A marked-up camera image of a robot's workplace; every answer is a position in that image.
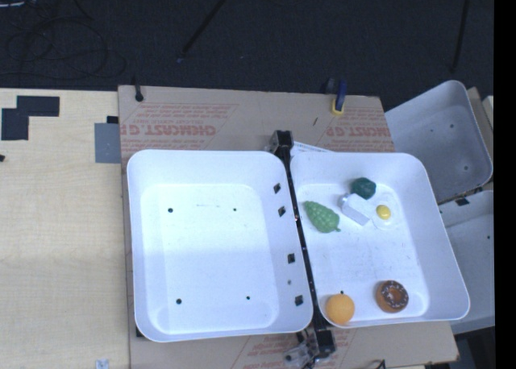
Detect brown cardboard board red print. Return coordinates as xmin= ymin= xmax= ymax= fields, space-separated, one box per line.
xmin=117 ymin=84 xmax=460 ymax=369

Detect white carton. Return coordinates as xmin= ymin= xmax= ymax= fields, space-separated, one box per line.
xmin=338 ymin=193 xmax=372 ymax=226

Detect black block with wires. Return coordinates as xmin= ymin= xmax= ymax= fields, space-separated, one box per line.
xmin=314 ymin=329 xmax=337 ymax=359
xmin=270 ymin=129 xmax=293 ymax=154

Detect brown doughnut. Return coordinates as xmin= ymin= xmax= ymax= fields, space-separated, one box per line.
xmin=375 ymin=280 xmax=410 ymax=314

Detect dark green broccoli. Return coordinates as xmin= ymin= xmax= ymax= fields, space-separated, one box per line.
xmin=349 ymin=176 xmax=377 ymax=201

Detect white fried egg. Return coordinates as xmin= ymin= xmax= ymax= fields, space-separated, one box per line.
xmin=369 ymin=193 xmax=398 ymax=232

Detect orange fruit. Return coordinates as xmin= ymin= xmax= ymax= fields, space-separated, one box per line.
xmin=325 ymin=292 xmax=356 ymax=325

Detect green grapes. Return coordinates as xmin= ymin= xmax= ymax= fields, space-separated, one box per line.
xmin=302 ymin=200 xmax=342 ymax=234

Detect white plastic tray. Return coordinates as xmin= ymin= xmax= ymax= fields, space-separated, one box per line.
xmin=384 ymin=79 xmax=494 ymax=204
xmin=126 ymin=148 xmax=314 ymax=344
xmin=289 ymin=151 xmax=472 ymax=329
xmin=437 ymin=189 xmax=496 ymax=335

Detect thin black rod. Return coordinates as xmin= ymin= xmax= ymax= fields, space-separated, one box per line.
xmin=277 ymin=145 xmax=328 ymax=334

